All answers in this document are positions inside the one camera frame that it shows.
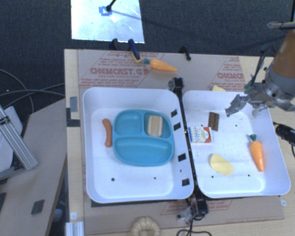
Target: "divided blue plate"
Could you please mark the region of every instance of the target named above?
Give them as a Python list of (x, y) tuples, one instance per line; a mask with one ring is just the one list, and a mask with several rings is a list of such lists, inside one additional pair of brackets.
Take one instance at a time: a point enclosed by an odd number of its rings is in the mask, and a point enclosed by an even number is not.
[[(162, 135), (150, 136), (148, 118), (163, 118)], [(174, 137), (169, 120), (161, 113), (149, 110), (125, 110), (113, 124), (113, 148), (116, 157), (127, 164), (159, 166), (169, 162), (174, 154)]]

